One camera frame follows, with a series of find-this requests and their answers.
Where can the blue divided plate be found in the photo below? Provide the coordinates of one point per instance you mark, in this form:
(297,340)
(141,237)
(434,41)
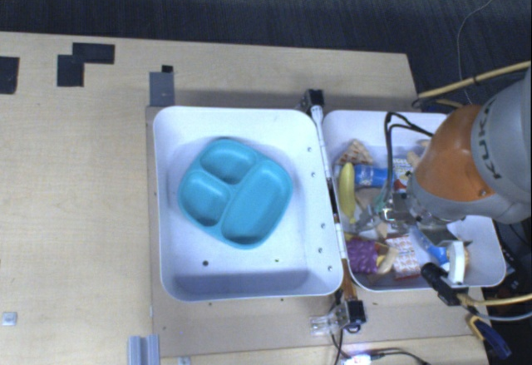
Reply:
(249,205)

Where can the cream bread piece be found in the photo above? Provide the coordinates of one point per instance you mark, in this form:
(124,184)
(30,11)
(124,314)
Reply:
(387,261)

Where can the pizza slice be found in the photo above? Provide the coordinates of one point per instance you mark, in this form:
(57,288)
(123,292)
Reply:
(353,152)

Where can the purple grapes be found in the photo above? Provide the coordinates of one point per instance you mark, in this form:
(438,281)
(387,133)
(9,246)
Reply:
(361,257)

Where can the yellow banana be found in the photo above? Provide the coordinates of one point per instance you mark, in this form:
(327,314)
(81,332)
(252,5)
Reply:
(347,188)

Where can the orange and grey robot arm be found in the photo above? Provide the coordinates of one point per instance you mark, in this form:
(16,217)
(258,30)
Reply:
(461,164)

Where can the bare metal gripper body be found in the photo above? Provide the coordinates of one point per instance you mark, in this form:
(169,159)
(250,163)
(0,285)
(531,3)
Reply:
(400,211)

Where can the white plastic tray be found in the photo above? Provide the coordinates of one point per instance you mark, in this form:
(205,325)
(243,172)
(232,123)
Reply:
(478,255)
(232,276)

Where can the thin black and white rod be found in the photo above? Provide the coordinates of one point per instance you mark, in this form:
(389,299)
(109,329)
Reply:
(324,155)

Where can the colourful printed carton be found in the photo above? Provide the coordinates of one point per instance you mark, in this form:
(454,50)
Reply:
(402,172)

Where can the black cylinder on white bracket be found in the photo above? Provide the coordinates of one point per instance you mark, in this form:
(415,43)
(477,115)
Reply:
(455,261)

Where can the clear bottle with blue cap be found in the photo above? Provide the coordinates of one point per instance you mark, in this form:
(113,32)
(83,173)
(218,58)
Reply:
(436,252)

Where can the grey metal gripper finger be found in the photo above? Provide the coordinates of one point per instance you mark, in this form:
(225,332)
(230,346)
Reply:
(366,221)

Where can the orange and white packet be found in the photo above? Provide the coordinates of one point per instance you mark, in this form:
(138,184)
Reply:
(405,257)

